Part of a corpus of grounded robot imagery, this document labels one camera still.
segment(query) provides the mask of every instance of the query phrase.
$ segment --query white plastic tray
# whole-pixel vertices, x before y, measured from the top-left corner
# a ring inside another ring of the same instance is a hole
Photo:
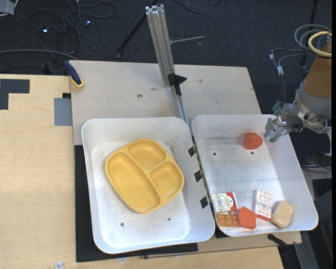
[[[280,229],[257,219],[254,230],[220,227],[229,236],[277,231],[312,230],[318,215],[289,135],[267,142],[256,150],[245,149],[247,132],[264,137],[273,115],[199,115],[192,122],[209,194],[235,192],[240,208],[252,209],[255,189],[269,192],[274,201],[285,200],[294,208],[291,223]]]
[[[105,174],[105,161],[120,147],[150,138],[160,143],[184,174],[183,190],[154,212],[130,210],[114,192]],[[210,239],[215,222],[201,179],[188,125],[176,117],[91,119],[82,127],[94,241],[103,252],[116,254]]]

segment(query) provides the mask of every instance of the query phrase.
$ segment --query dark background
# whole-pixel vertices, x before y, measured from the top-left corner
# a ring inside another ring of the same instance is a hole
[[[69,59],[157,63],[147,21],[117,56],[152,2],[19,0],[14,15],[0,17],[0,73],[65,75],[62,62]],[[269,52],[299,49],[294,32],[311,19],[332,29],[332,0],[159,0],[158,4],[164,5],[171,40],[204,36],[173,43],[174,63],[246,67],[263,114],[272,114],[281,88]],[[289,54],[277,52],[276,58]],[[307,55],[307,69],[314,58]],[[282,62],[287,103],[293,102],[303,79],[301,61],[302,56],[296,56]],[[312,151],[329,152],[326,134],[305,129],[290,137],[302,165]]]

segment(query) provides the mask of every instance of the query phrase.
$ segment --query brown cylinder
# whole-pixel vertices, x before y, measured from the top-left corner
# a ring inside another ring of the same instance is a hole
[[[324,52],[332,51],[332,38],[322,48]],[[306,92],[319,98],[332,97],[332,59],[316,57],[307,73],[303,87]]]

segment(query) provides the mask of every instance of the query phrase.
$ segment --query wooden table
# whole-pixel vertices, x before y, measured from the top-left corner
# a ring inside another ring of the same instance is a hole
[[[69,77],[1,79],[30,80],[30,92],[9,94],[8,109],[0,110],[0,268],[55,268],[56,262],[64,268],[117,268],[119,261],[126,268],[283,268],[276,243],[261,235],[212,238],[199,243],[197,253],[180,256],[77,263],[74,127],[55,125],[54,112],[54,99],[71,92]],[[276,237],[301,242],[299,232]]]

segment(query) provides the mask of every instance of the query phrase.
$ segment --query yellow plate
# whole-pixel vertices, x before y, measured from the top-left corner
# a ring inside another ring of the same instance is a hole
[[[105,172],[122,201],[138,213],[157,210],[184,186],[178,164],[158,142],[149,139],[116,150],[107,158]]]

